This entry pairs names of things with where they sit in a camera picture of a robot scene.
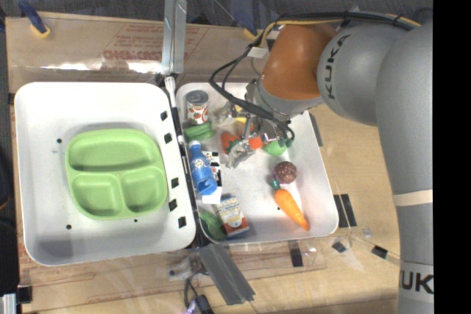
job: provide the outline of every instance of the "white tray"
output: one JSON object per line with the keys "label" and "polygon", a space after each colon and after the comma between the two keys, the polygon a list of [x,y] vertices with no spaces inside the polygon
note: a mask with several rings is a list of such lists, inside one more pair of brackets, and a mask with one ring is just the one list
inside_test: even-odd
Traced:
{"label": "white tray", "polygon": [[[226,89],[234,96],[243,99],[246,86],[247,84],[228,83]],[[204,90],[208,93],[210,119],[214,119],[214,113],[226,103],[226,99],[206,82],[183,85],[177,91],[177,106],[183,128],[189,126],[186,120],[185,97],[192,90]],[[308,112],[294,117],[290,127],[296,137],[293,146],[285,153],[276,157],[259,149],[234,169],[225,166],[228,157],[222,151],[219,134],[202,141],[202,149],[219,153],[223,195],[232,194],[237,198],[250,226],[248,232],[221,243],[314,238],[329,235],[336,230],[339,214]],[[274,191],[269,185],[274,166],[284,160],[293,162],[298,170],[296,180],[290,185],[284,185],[283,188],[288,189],[298,201],[311,225],[311,229],[307,232],[278,210]],[[199,210],[212,210],[210,204],[203,204],[201,201],[197,204]]]}
{"label": "white tray", "polygon": [[[63,265],[130,257],[183,249],[194,239],[196,224],[177,136],[168,98],[160,88],[35,82],[16,93],[15,117],[24,242],[33,260]],[[169,195],[159,210],[147,215],[93,220],[72,201],[65,150],[81,132],[124,127],[144,131],[157,141]],[[168,143],[165,135],[171,135]],[[177,206],[171,211],[169,202],[174,200]]]}

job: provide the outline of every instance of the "black plug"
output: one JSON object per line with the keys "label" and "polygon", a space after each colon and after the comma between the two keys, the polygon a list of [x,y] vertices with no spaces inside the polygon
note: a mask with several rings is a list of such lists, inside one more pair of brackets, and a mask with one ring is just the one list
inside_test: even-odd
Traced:
{"label": "black plug", "polygon": [[196,296],[194,301],[196,302],[196,305],[202,314],[214,314],[214,311],[212,311],[211,306],[209,305],[209,302],[204,294]]}

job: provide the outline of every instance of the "white stripe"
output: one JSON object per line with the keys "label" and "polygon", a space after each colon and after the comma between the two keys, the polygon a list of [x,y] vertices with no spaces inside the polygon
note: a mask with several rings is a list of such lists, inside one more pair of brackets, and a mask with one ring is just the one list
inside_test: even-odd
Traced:
{"label": "white stripe", "polygon": [[396,207],[433,203],[433,189],[393,195],[392,201]]}

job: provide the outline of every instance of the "green divided plate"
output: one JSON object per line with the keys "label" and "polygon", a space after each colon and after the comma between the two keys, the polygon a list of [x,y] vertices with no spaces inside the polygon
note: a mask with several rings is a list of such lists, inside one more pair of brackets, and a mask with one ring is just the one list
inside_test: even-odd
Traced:
{"label": "green divided plate", "polygon": [[136,129],[78,134],[65,153],[75,205],[98,220],[136,217],[160,208],[168,185],[157,143]]}

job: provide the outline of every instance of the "small carton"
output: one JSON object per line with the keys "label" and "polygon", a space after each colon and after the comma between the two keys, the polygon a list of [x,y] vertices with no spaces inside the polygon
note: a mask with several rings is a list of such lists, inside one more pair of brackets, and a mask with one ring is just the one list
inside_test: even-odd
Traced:
{"label": "small carton", "polygon": [[241,211],[239,203],[235,196],[221,199],[221,203],[217,204],[217,213],[222,220],[223,230],[227,238],[241,234],[249,230],[244,214]]}

